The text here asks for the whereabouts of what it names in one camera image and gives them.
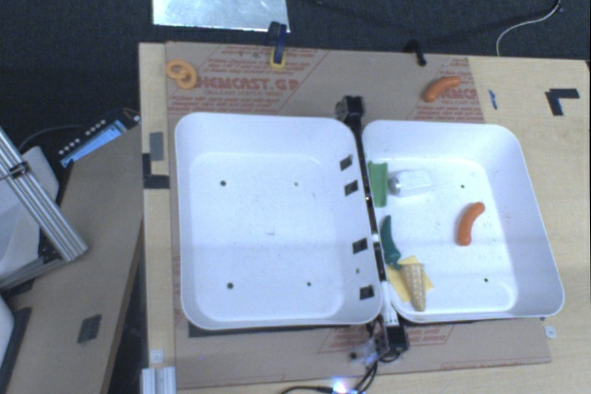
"cardboard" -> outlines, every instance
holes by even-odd
[[[190,328],[179,303],[175,125],[195,111],[332,116],[344,95],[362,95],[364,123],[385,118],[482,123],[476,88],[465,57],[430,55],[418,66],[411,54],[286,50],[283,70],[269,66],[271,48],[169,43],[166,59],[183,59],[199,73],[198,86],[181,90],[168,78],[168,137],[175,304],[175,366],[179,388],[359,376],[348,354],[365,343],[365,327],[287,328],[203,332]],[[433,103],[420,97],[430,82],[460,76],[462,84]],[[411,348],[380,373],[406,373],[537,364],[550,361],[537,319],[416,326]]]

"blue mark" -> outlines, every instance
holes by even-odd
[[[492,107],[497,110],[497,101],[495,100],[495,98],[497,97],[495,95],[495,93],[492,90],[488,90],[488,95],[490,96],[490,103],[492,103]]]

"wooden tabletop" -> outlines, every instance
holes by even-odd
[[[140,45],[142,152],[150,135],[167,139],[165,46]],[[562,310],[544,324],[552,362],[524,366],[378,376],[372,394],[387,392],[586,392],[591,385],[589,247],[589,69],[582,61],[469,57],[487,123],[519,138],[565,292]],[[576,100],[562,98],[576,90]],[[550,102],[555,105],[554,114]],[[153,161],[168,174],[167,152]],[[165,189],[144,191],[148,343],[152,367],[175,365],[170,202]],[[297,383],[327,385],[328,380]],[[181,390],[189,393],[278,393],[294,383]]]

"black corner marker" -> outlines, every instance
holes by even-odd
[[[546,98],[553,115],[564,115],[560,99],[579,99],[577,89],[550,89],[546,92]]]

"tray hole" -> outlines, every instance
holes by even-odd
[[[364,299],[369,299],[374,295],[375,293],[373,292],[373,286],[366,286],[359,289],[359,299],[361,301]]]
[[[348,196],[349,194],[353,194],[355,191],[359,190],[359,184],[357,181],[353,181],[344,187],[344,194]]]
[[[344,160],[341,160],[341,171],[347,169],[351,164],[353,164],[353,157],[349,155]]]
[[[357,240],[353,242],[353,254],[356,255],[360,251],[364,251],[368,249],[368,239],[363,238],[362,240]]]

